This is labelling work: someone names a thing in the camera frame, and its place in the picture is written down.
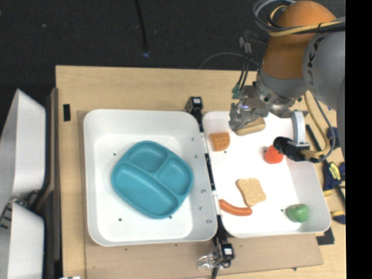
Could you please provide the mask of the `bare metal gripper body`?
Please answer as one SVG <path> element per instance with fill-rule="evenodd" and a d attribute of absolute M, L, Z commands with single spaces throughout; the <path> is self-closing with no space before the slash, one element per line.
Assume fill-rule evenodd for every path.
<path fill-rule="evenodd" d="M 250 111 L 261 112 L 263 117 L 267 117 L 269 113 L 287 117 L 295 101 L 296 98 L 280 96 L 268 86 L 254 81 L 241 90 L 238 107 L 245 111 L 245 121 Z"/>

